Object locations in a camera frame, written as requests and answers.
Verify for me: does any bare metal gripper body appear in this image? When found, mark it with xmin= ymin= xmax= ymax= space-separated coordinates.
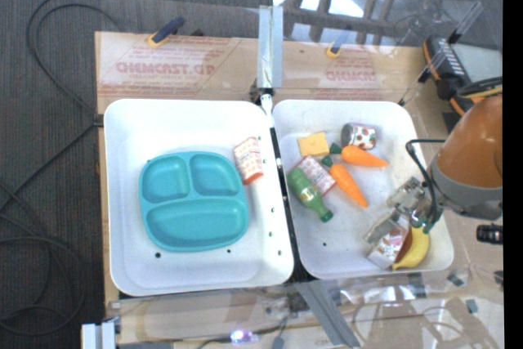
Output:
xmin=386 ymin=175 xmax=443 ymax=227

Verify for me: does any white carton with pink print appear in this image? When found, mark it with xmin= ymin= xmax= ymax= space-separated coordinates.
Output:
xmin=365 ymin=223 xmax=411 ymax=271

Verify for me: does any white plastic tray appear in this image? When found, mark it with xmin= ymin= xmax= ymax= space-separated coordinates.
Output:
xmin=103 ymin=97 xmax=296 ymax=298
xmin=271 ymin=99 xmax=455 ymax=281

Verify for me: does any yellow banana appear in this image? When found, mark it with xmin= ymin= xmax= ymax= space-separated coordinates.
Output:
xmin=391 ymin=225 xmax=431 ymax=271

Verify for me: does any orange carrot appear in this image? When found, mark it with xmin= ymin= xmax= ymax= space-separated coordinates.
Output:
xmin=329 ymin=142 xmax=390 ymax=169
xmin=321 ymin=154 xmax=369 ymax=210

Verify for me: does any white can with red print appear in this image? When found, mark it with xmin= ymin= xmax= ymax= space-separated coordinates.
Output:
xmin=340 ymin=122 xmax=378 ymax=151

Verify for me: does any green bottle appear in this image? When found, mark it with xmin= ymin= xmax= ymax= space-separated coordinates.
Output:
xmin=285 ymin=167 xmax=334 ymax=224

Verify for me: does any yellow cheese block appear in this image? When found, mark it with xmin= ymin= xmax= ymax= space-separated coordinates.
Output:
xmin=297 ymin=132 xmax=331 ymax=159

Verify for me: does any orange and white carton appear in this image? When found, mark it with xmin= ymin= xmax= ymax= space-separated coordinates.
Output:
xmin=232 ymin=136 xmax=265 ymax=186

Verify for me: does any blue divided plate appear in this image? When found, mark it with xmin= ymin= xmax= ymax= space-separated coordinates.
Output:
xmin=137 ymin=150 xmax=251 ymax=253

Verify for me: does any brown cardboard board red print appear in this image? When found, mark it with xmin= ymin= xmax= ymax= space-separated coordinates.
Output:
xmin=94 ymin=31 xmax=503 ymax=345

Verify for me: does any black cylinder on white bracket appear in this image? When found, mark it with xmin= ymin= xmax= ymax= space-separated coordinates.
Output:
xmin=476 ymin=222 xmax=503 ymax=246

